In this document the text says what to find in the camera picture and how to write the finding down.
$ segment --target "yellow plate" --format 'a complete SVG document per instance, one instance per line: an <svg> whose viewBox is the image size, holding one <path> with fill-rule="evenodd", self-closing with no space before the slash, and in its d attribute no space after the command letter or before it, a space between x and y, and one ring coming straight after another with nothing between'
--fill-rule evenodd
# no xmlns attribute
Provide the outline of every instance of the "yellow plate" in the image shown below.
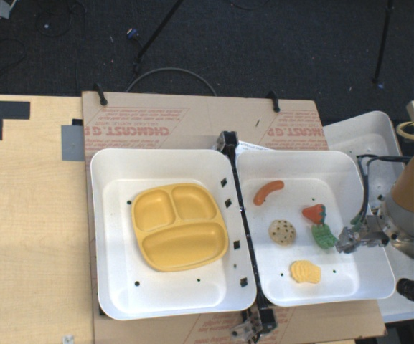
<svg viewBox="0 0 414 344"><path fill-rule="evenodd" d="M138 246L160 272L194 269L221 258L229 239L211 193L195 183L151 188L132 202Z"/></svg>

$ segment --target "toy sausage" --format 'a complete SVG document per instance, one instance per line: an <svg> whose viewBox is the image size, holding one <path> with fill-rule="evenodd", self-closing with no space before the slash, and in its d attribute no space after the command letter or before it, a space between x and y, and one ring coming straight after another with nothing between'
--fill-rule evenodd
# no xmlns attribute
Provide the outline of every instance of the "toy sausage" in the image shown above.
<svg viewBox="0 0 414 344"><path fill-rule="evenodd" d="M256 193L255 198L253 199L253 203L255 205L262 205L265 201L265 198L274 191L281 190L285 186L285 183L281 180L272 181L264 185L259 189Z"/></svg>

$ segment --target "wooden surface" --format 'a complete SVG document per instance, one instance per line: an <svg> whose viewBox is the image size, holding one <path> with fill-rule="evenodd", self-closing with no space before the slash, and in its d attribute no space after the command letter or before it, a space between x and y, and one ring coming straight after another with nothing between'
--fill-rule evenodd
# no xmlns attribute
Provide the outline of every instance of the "wooden surface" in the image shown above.
<svg viewBox="0 0 414 344"><path fill-rule="evenodd" d="M78 97L31 102L0 140L0 343L93 342L84 162L62 161Z"/></svg>

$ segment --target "cardboard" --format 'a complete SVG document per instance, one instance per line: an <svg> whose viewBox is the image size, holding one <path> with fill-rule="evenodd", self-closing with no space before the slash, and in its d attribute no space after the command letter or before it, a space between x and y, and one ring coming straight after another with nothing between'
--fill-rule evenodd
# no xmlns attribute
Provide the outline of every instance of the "cardboard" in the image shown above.
<svg viewBox="0 0 414 344"><path fill-rule="evenodd" d="M131 321L100 315L90 160L104 148L214 148L225 130L236 131L243 142L271 149L328 150L315 103L279 100L281 111L276 113L269 99L104 95L106 106L100 104L98 93L83 93L95 343L236 343L230 329L242 322L239 312ZM278 327L263 335L259 343L314 343L385 334L375 300L276 307L274 313Z"/></svg>

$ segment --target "black pole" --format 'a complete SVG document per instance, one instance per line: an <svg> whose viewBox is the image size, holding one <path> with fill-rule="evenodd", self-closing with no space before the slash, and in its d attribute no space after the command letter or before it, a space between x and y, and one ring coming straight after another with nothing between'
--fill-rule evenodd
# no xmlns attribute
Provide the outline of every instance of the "black pole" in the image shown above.
<svg viewBox="0 0 414 344"><path fill-rule="evenodd" d="M382 64L382 59L384 57L385 42L387 41L388 25L390 23L390 17L392 16L393 9L394 9L393 0L388 0L387 8L385 10L384 30L382 32L382 42L380 44L379 57L377 59L376 73L374 74L374 77L372 78L372 82L374 84L377 84L377 81L379 79L380 65Z"/></svg>
<svg viewBox="0 0 414 344"><path fill-rule="evenodd" d="M151 38L148 39L147 43L141 48L140 52L136 56L136 62L140 63L141 59L143 58L144 53L146 50L151 46L152 42L157 38L161 30L165 27L165 25L169 22L170 18L173 16L175 11L179 8L183 0L178 0L175 5L171 8L169 13L166 15L165 19L160 23L160 25L157 27L156 31L152 34Z"/></svg>

